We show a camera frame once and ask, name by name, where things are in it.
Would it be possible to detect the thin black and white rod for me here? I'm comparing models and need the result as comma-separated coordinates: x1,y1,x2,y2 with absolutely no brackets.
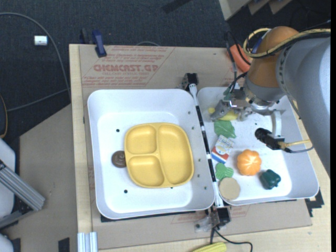
189,83,224,207

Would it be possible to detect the green broccoli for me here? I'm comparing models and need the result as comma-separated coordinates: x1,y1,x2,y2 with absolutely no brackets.
215,162,235,181

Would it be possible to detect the yellow divided plate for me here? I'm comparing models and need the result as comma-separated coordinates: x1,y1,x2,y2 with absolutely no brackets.
123,122,195,189

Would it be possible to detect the dark green bell pepper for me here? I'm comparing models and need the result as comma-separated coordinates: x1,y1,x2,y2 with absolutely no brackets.
259,169,282,190

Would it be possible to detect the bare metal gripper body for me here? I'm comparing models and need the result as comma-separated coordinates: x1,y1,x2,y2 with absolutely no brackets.
223,88,279,113

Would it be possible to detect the yellow toy banana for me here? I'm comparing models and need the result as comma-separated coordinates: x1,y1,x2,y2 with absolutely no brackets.
207,107,238,122

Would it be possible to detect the white red blue carton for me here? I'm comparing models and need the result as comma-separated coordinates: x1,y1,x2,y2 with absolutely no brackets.
211,134,235,165

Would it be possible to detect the brown cardboard board red print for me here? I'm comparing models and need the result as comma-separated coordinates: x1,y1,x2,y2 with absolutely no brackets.
78,45,313,243

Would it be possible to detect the white plastic tray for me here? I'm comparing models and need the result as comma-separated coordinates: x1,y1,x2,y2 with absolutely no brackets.
87,88,217,220
196,86,320,207

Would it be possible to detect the orange pumpkin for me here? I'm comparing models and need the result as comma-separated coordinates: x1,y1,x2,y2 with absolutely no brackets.
236,149,263,176

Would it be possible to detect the brown chocolate swirl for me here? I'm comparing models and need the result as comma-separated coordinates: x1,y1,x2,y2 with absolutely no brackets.
111,150,128,169

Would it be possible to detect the tan round biscuit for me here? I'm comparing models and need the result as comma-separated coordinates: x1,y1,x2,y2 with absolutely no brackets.
218,177,242,202

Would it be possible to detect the black cylinder on white bracket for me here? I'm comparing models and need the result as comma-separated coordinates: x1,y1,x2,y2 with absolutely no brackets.
254,110,286,151

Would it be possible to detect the yellow corn cob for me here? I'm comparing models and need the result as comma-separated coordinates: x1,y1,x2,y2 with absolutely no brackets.
192,241,227,252

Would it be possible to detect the green lettuce leaf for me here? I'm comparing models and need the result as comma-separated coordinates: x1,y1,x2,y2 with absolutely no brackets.
213,120,237,139

